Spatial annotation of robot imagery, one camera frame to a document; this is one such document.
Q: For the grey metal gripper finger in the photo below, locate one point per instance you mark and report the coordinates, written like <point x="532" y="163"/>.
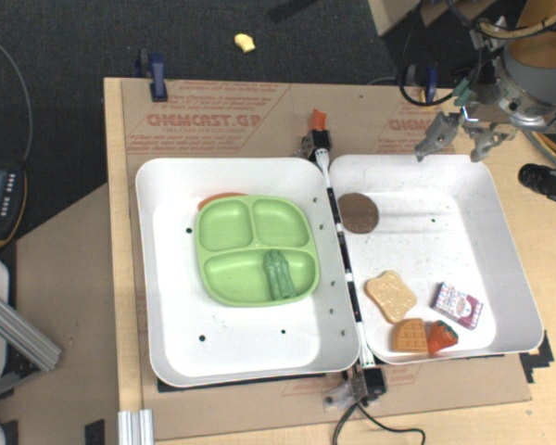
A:
<point x="489" y="142"/>
<point x="438" y="135"/>

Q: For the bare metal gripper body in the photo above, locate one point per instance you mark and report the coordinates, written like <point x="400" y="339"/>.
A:
<point x="526" y="111"/>

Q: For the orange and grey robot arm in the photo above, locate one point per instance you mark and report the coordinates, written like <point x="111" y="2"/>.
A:
<point x="537" y="40"/>

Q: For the brown round biscuit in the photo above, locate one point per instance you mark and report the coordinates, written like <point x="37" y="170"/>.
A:
<point x="357" y="212"/>

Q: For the white plastic tray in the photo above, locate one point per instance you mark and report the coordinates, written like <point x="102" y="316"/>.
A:
<point x="241" y="341"/>
<point x="426" y="248"/>

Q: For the orange wedge piece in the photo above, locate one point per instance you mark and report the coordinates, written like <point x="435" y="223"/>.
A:
<point x="318" y="118"/>

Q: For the thin black and white rod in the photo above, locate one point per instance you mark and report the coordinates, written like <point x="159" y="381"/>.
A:
<point x="347" y="267"/>

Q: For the pink and white carton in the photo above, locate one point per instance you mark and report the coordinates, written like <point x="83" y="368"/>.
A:
<point x="457" y="305"/>

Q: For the beige bread slice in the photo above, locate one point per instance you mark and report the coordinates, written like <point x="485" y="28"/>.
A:
<point x="390" y="296"/>

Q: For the brown cardboard board red print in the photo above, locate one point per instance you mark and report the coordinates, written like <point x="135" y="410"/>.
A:
<point x="241" y="123"/>

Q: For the red strawberry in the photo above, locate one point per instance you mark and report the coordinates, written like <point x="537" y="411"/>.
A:
<point x="442" y="336"/>

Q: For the orange waffle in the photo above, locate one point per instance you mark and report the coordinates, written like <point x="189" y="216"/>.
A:
<point x="410" y="335"/>

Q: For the green toy asparagus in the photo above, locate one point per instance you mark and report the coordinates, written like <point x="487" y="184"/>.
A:
<point x="279" y="276"/>

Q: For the yellow toy piece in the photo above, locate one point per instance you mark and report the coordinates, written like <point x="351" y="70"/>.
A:
<point x="244" y="43"/>

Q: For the green divided plate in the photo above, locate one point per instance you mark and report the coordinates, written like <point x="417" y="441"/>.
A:
<point x="227" y="230"/>

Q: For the orange flat piece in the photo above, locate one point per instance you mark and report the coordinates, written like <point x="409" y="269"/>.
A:
<point x="215" y="198"/>

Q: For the black cylinder on white bracket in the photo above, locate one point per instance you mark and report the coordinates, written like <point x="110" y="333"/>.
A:
<point x="539" y="180"/>

